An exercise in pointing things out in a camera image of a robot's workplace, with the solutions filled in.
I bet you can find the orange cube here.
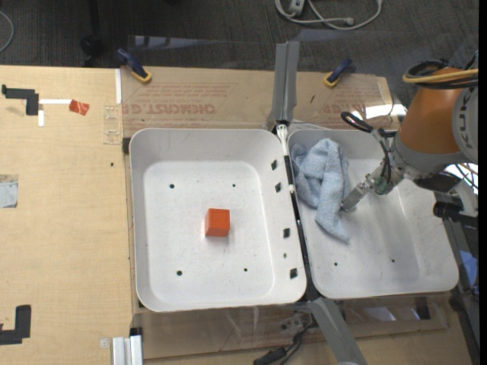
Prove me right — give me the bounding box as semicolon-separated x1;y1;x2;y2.
204;208;231;238

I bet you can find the light blue towel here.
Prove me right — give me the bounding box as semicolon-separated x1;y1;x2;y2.
289;138;352;243

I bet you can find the brown cardboard board red print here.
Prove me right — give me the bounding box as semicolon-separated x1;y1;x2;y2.
120;65;450;360

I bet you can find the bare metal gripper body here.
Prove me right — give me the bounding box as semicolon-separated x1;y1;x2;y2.
357;163;405;196

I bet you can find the white plastic tray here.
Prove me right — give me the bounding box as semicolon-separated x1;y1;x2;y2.
287;127;460;301
128;127;308;313

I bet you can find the black cylinder on white bracket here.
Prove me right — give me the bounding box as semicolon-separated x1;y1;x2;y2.
432;182;479;228

